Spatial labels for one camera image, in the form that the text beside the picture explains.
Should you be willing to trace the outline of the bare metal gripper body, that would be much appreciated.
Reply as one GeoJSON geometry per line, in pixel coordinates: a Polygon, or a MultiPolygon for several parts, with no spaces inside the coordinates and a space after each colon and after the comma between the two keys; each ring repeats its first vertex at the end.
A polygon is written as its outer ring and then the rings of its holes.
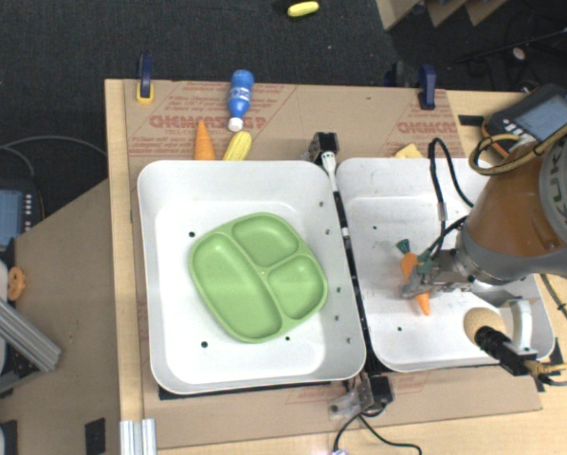
{"type": "Polygon", "coordinates": [[[476,280],[475,269],[459,249],[442,249],[423,267],[421,283],[431,292],[468,291],[476,280]]]}

